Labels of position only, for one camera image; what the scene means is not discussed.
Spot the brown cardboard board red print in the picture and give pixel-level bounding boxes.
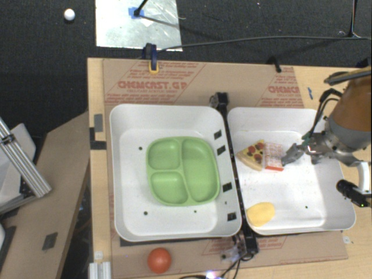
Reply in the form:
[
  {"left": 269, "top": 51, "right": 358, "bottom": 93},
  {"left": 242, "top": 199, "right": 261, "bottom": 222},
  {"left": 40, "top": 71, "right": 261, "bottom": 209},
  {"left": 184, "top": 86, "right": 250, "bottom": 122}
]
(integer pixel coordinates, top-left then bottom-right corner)
[{"left": 102, "top": 58, "right": 349, "bottom": 279}]

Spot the white plastic tray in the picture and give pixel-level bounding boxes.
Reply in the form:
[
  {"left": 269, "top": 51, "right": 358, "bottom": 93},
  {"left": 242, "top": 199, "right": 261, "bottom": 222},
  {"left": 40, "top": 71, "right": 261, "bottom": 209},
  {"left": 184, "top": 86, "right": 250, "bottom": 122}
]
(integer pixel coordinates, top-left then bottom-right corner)
[
  {"left": 226, "top": 106, "right": 357, "bottom": 236},
  {"left": 109, "top": 103, "right": 243, "bottom": 242}
]

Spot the yellow toy potato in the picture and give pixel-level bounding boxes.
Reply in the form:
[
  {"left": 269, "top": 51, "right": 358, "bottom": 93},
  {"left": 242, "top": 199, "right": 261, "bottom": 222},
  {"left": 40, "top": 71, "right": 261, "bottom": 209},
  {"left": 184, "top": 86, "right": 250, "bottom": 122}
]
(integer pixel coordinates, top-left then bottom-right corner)
[{"left": 246, "top": 202, "right": 276, "bottom": 227}]

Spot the black cylinder on white bracket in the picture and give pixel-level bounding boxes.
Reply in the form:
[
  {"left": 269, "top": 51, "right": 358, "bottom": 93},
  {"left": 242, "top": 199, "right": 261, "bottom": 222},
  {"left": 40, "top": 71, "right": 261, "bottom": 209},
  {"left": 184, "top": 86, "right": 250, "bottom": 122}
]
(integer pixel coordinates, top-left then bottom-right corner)
[{"left": 336, "top": 160, "right": 372, "bottom": 208}]

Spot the white and orange carton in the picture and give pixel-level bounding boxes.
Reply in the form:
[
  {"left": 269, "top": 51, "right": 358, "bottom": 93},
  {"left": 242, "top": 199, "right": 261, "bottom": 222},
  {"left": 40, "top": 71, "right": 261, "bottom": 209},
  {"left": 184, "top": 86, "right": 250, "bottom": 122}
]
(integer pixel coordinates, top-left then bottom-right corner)
[{"left": 262, "top": 142, "right": 285, "bottom": 172}]

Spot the green divided plate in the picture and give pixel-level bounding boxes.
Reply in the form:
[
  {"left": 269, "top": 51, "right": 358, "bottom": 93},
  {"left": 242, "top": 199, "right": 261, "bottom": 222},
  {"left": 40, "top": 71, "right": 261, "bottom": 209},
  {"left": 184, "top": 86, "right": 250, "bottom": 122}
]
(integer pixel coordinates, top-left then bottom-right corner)
[{"left": 145, "top": 136, "right": 221, "bottom": 207}]

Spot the toy pizza slice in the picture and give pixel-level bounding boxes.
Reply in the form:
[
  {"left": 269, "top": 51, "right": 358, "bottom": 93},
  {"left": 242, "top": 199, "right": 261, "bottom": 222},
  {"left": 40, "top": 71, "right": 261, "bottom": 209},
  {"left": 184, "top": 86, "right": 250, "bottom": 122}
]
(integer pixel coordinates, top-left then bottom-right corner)
[{"left": 235, "top": 139, "right": 266, "bottom": 172}]

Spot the red ball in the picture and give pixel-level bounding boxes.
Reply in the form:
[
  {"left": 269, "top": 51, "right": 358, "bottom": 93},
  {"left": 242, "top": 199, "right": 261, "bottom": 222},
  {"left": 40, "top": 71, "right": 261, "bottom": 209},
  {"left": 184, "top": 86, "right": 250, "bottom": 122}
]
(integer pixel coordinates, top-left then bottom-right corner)
[{"left": 146, "top": 247, "right": 173, "bottom": 274}]

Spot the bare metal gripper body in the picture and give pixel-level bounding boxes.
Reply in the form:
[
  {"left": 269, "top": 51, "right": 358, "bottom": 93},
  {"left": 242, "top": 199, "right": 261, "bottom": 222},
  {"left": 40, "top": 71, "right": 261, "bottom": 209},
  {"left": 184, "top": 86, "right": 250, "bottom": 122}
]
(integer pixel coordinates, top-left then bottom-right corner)
[{"left": 302, "top": 130, "right": 362, "bottom": 167}]

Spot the thin black rod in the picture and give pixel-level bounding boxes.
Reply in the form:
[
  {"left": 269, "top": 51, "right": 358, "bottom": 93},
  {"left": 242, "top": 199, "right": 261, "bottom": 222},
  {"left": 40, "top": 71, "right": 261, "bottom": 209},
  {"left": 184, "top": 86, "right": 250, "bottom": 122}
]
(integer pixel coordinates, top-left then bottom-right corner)
[{"left": 217, "top": 103, "right": 254, "bottom": 244}]

